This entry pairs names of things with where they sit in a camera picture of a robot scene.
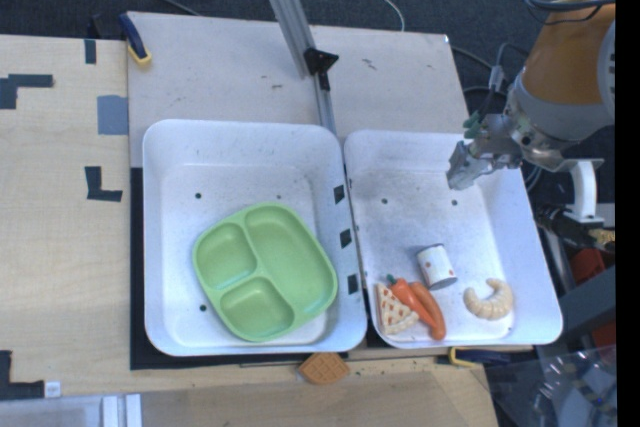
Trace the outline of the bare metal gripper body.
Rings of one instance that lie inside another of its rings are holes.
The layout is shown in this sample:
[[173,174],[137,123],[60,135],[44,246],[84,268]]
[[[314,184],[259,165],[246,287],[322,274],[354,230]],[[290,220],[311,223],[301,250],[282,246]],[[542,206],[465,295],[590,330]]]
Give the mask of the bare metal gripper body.
[[487,114],[468,121],[469,153],[476,159],[494,153],[500,156],[500,169],[514,169],[527,161],[550,172],[570,171],[575,160],[562,151],[567,141],[539,130],[524,114]]

